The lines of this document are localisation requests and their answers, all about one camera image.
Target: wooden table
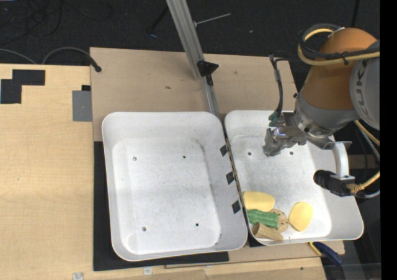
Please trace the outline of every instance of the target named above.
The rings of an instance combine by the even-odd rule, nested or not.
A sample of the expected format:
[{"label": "wooden table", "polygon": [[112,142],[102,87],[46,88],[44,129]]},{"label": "wooden table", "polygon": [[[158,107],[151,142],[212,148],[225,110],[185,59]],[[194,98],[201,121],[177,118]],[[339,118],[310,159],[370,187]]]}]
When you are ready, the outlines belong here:
[{"label": "wooden table", "polygon": [[[109,75],[114,63],[108,56],[110,50],[95,48],[91,52],[104,69],[101,76]],[[146,59],[142,57],[145,51],[111,52],[119,64],[121,53],[135,66],[139,56]],[[179,60],[185,56],[184,53],[164,53],[145,53],[144,56],[164,59],[164,55],[171,55],[177,58],[176,65],[180,65]],[[206,59],[221,61],[223,67],[213,75],[221,113],[232,109],[233,101],[238,109],[245,104],[249,109],[269,109],[269,106],[273,109],[277,105],[277,85],[266,59],[226,55],[207,55]],[[239,66],[241,63],[248,68],[244,70]],[[189,78],[190,68],[187,69],[185,75]],[[289,97],[296,89],[288,65],[280,65],[280,69],[288,109],[293,102]],[[99,75],[91,78],[95,72],[86,66],[2,64],[0,79],[11,79],[12,70],[45,70],[45,85],[22,86],[20,104],[0,104],[0,278],[71,280],[74,273],[83,273],[84,280],[326,279],[320,258],[307,244],[246,246],[231,251],[227,263],[155,266],[151,268],[152,275],[144,275],[143,268],[93,271],[93,141],[94,131],[100,139],[95,126],[100,117],[94,118],[94,123],[74,122],[72,91],[90,85]],[[252,79],[258,71],[259,77]],[[234,97],[230,92],[233,78],[239,85],[239,90],[233,92]],[[180,85],[175,80],[172,82],[174,84],[166,86]],[[258,84],[264,87],[266,96],[244,99],[244,83],[252,84],[247,89],[252,96],[263,93],[261,89],[255,90]],[[163,86],[160,85],[161,90],[170,90]],[[94,110],[109,109],[108,101],[115,95],[108,93],[108,101],[102,101],[98,107],[100,101],[96,97],[103,93],[97,88],[92,90]],[[199,89],[195,91],[199,98]],[[328,245],[344,253],[343,242]]]}]

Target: metal bracket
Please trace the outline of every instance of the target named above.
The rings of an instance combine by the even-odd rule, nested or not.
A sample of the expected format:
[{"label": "metal bracket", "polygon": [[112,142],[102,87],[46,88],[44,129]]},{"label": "metal bracket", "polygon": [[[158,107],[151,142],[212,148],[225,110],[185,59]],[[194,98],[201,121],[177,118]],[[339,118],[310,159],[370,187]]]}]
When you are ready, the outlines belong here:
[{"label": "metal bracket", "polygon": [[151,267],[143,267],[143,274],[145,276],[149,276],[149,275],[153,274]]},{"label": "metal bracket", "polygon": [[206,77],[207,84],[209,86],[213,86],[212,76],[211,74],[219,67],[219,65],[214,63],[209,63],[205,60],[199,60],[197,63],[198,71],[200,72],[201,77]]},{"label": "metal bracket", "polygon": [[83,273],[73,273],[73,280],[84,280]]},{"label": "metal bracket", "polygon": [[[172,18],[174,19],[179,38],[181,39],[193,70],[193,76],[197,79],[200,77],[198,62],[205,61],[205,59],[186,0],[166,1]],[[216,102],[215,92],[213,90],[212,77],[211,75],[209,75],[209,77],[207,75],[201,75],[201,78],[208,110],[219,117],[218,103]]]}]

